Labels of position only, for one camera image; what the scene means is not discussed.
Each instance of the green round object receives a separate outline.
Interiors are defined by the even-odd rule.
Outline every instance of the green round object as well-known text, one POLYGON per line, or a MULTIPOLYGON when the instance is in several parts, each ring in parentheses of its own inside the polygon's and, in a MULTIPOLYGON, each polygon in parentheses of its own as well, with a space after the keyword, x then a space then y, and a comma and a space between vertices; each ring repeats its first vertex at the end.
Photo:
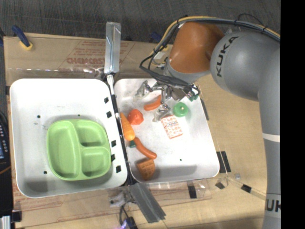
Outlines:
POLYGON ((184 103, 179 102, 173 107, 173 114, 177 117, 186 116, 188 112, 189 108, 184 103))

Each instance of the white object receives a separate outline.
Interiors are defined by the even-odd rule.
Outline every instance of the white object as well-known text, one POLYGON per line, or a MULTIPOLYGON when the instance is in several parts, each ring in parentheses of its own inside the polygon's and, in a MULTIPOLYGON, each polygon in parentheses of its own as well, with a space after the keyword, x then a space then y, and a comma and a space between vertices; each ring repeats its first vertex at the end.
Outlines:
MULTIPOLYGON (((153 122, 154 111, 145 111, 143 108, 145 104, 154 102, 161 91, 154 91, 140 101, 133 101, 133 96, 145 80, 149 86, 156 83, 154 79, 121 79, 114 85, 119 111, 126 117, 134 108, 142 112, 144 121, 132 127, 142 144, 157 154, 154 160, 156 171, 149 181, 144 181, 137 163, 146 157, 136 148, 129 148, 129 142, 126 142, 133 177, 143 183, 162 183, 216 176, 219 160, 200 98, 192 102, 186 97, 181 100, 189 108, 186 116, 177 117, 183 134, 169 139, 162 123, 153 122)), ((170 99, 166 103, 173 107, 177 102, 170 99)))
POLYGON ((10 87, 12 134, 16 180, 20 192, 31 198, 55 196, 121 186, 127 179, 108 86, 96 79, 20 79, 10 87), (48 127, 63 119, 88 119, 101 124, 115 155, 106 175, 67 182, 49 167, 46 137, 48 127))

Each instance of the green divided plate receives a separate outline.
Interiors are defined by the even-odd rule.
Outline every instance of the green divided plate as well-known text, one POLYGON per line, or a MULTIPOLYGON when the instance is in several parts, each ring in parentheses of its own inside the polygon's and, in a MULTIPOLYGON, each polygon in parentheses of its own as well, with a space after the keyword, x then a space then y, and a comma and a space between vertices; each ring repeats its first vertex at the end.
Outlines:
POLYGON ((63 180, 101 177, 111 166, 107 133, 91 120, 54 122, 47 132, 47 152, 51 171, 63 180))

